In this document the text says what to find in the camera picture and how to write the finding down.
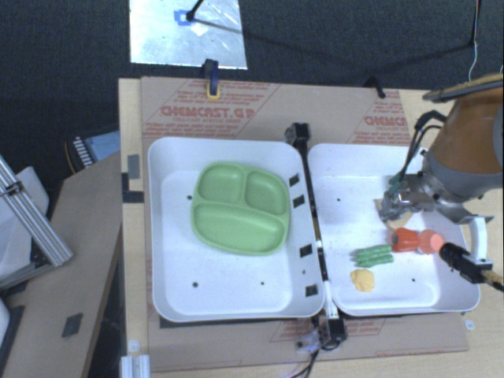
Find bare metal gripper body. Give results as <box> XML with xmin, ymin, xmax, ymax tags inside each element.
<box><xmin>387</xmin><ymin>173</ymin><xmax>468</xmax><ymax>214</ymax></box>

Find tan toy bread slice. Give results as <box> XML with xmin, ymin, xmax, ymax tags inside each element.
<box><xmin>384</xmin><ymin>214</ymin><xmax>413</xmax><ymax>232</ymax></box>

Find red toy pepper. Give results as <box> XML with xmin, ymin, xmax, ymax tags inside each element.
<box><xmin>390</xmin><ymin>227</ymin><xmax>421</xmax><ymax>254</ymax></box>

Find green toy beans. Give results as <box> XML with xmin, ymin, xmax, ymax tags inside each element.
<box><xmin>352</xmin><ymin>243</ymin><xmax>395</xmax><ymax>269</ymax></box>

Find thin black and white rod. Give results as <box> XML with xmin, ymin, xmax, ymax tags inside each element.
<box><xmin>295</xmin><ymin>139</ymin><xmax>336</xmax><ymax>319</ymax></box>

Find yellow toy cauliflower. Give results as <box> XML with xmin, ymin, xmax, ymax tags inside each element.
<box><xmin>350</xmin><ymin>268</ymin><xmax>376</xmax><ymax>294</ymax></box>

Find white plastic tray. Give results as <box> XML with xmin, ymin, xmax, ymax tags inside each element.
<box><xmin>147</xmin><ymin>136</ymin><xmax>326</xmax><ymax>324</ymax></box>
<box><xmin>306</xmin><ymin>143</ymin><xmax>482</xmax><ymax>317</ymax></box>

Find green divided plate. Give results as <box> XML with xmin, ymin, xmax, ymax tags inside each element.
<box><xmin>191</xmin><ymin>161</ymin><xmax>291</xmax><ymax>257</ymax></box>

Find brown cardboard board, red print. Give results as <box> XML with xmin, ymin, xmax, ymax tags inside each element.
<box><xmin>139</xmin><ymin>76</ymin><xmax>472</xmax><ymax>373</ymax></box>

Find black block with thin wires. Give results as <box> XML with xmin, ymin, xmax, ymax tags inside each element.
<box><xmin>283</xmin><ymin>122</ymin><xmax>313</xmax><ymax>147</ymax></box>
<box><xmin>316</xmin><ymin>314</ymin><xmax>350</xmax><ymax>350</ymax></box>

